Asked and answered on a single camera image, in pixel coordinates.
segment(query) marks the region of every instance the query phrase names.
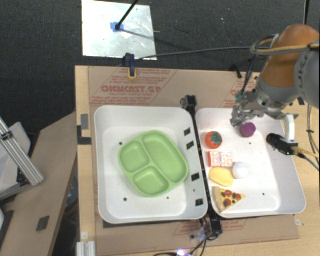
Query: black fabric background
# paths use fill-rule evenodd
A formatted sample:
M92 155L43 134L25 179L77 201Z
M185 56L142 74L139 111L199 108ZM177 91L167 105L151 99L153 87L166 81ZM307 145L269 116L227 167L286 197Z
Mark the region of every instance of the black fabric background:
M109 1L118 3L130 0ZM250 46L287 26L302 24L303 0L140 0L149 5L158 54ZM320 1L307 24L319 31ZM228 70L248 67L249 51L207 52L141 61L138 67ZM80 0L0 2L0 116L41 130L75 109L75 66L117 66L120 59L82 56ZM263 63L255 67L261 71Z

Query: purple object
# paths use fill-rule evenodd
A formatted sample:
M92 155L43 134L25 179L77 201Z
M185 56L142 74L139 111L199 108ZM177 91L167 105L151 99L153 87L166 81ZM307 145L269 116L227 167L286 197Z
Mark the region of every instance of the purple object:
M240 126L240 133L243 137L249 138L256 132L256 126L252 122L247 122Z

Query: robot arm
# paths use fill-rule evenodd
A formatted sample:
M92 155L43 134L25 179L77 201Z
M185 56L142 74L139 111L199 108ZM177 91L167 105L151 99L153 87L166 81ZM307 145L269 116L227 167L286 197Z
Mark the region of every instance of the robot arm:
M276 120L286 119L282 110L298 97L319 108L319 33L298 24L265 41L270 40L271 49L262 50L256 44L251 47L253 54L268 58L256 88L243 92L240 105L233 107L230 121L234 127L264 114Z

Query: red and white box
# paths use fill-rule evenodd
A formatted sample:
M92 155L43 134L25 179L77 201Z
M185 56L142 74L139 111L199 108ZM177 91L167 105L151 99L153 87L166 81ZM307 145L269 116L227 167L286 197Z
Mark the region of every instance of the red and white box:
M209 167L232 167L232 153L224 153L217 151L208 151L208 165Z

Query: white tray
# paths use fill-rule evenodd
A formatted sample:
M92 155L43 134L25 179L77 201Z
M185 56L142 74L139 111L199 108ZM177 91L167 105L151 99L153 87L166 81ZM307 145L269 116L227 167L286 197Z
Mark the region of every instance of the white tray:
M193 121L176 107L102 106L94 115L98 206L101 217L112 224L197 220L208 210L207 196ZM118 152L134 137L151 130L167 134L189 165L186 180L157 197L140 194L118 162ZM187 144L194 143L190 149Z
M253 137L243 138L239 130L232 127L232 109L204 108L198 111L196 122L201 140L204 164L209 177L207 152L231 152L233 162L244 162L249 167L249 176L235 179L229 188L246 196L241 202L219 213L212 198L212 187L219 186L208 178L214 210L222 217L243 218L268 215L297 214L306 207L306 198L291 156L281 154L267 144L268 134L284 136L280 120L269 116L251 120L256 126ZM205 136L210 131L221 134L223 143L218 149L209 149Z

